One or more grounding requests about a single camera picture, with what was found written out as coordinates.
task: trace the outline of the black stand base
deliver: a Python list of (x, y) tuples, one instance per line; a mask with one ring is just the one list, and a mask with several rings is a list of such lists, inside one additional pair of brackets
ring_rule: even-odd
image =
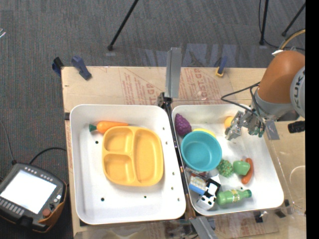
[(265, 43), (264, 37), (265, 37), (265, 27), (266, 27), (266, 18), (267, 18), (268, 2), (269, 2), (269, 0), (266, 0), (266, 1), (265, 1), (263, 28), (262, 28), (262, 30), (261, 30), (261, 37), (260, 37), (260, 41), (259, 41), (259, 44), (260, 44), (260, 45), (264, 45), (264, 43)]
[(110, 51), (113, 50), (113, 45), (114, 45), (116, 39), (117, 39), (118, 36), (120, 35), (120, 33), (121, 33), (123, 27), (125, 26), (126, 21), (129, 19), (130, 15), (131, 15), (132, 11), (134, 10), (134, 8), (135, 8), (136, 4), (138, 3), (138, 1), (139, 1), (139, 0), (134, 0), (134, 2), (133, 2), (133, 4), (132, 4), (132, 6), (131, 6), (129, 12), (128, 12), (127, 15), (125, 16), (125, 18), (124, 18), (122, 24), (120, 25), (118, 31), (117, 31), (116, 34), (115, 34), (115, 36), (114, 36), (112, 42), (111, 42), (110, 45), (108, 46), (108, 50), (110, 50)]
[(306, 2), (303, 4), (303, 6), (300, 8), (300, 10), (297, 12), (296, 16), (293, 18), (293, 20), (290, 22), (290, 24), (287, 26), (286, 30), (281, 34), (282, 36), (286, 36), (289, 28), (294, 24), (300, 13), (303, 11), (303, 9), (306, 7)]

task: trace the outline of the orange carrot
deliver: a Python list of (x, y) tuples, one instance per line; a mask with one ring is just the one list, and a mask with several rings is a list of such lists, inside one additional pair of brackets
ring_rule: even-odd
[(252, 159), (248, 157), (248, 158), (246, 158), (245, 161), (250, 164), (250, 168), (249, 168), (247, 174), (243, 178), (241, 178), (242, 184), (247, 184), (250, 181), (251, 177), (253, 176), (253, 171), (254, 171)]
[(100, 133), (105, 133), (109, 128), (114, 126), (120, 126), (120, 125), (129, 125), (124, 122), (116, 122), (116, 121), (100, 121), (97, 123), (97, 125), (89, 124), (89, 130), (90, 132), (97, 130)]

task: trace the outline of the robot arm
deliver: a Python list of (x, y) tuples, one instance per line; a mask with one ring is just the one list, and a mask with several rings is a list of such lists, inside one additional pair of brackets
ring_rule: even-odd
[[(277, 121), (290, 111), (305, 118), (305, 56), (293, 50), (278, 53), (252, 96), (250, 108), (238, 111), (225, 132), (226, 139), (240, 136), (243, 126), (249, 134), (261, 137), (267, 121)], [(291, 132), (297, 130), (294, 125)]]

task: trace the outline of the blue clamp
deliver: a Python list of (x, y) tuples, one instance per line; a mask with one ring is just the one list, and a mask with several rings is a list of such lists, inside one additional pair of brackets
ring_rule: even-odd
[(221, 57), (217, 60), (214, 67), (217, 67), (215, 75), (218, 77), (223, 77), (224, 75), (224, 68), (227, 62), (227, 57)]
[(85, 79), (88, 80), (90, 77), (92, 77), (92, 74), (88, 71), (86, 68), (86, 65), (84, 64), (84, 61), (81, 57), (79, 56), (73, 56), (72, 57), (72, 64), (74, 67), (80, 69), (80, 75)]

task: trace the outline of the yellow lemon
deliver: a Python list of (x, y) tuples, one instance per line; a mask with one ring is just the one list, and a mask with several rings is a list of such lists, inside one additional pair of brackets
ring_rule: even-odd
[(213, 137), (216, 138), (216, 135), (212, 131), (204, 129), (204, 128), (195, 128), (195, 129), (193, 129), (193, 131), (203, 131), (203, 132), (211, 134)]
[(229, 116), (229, 117), (227, 117), (227, 118), (225, 119), (225, 121), (224, 121), (225, 128), (230, 127), (233, 118), (234, 118), (233, 116)]

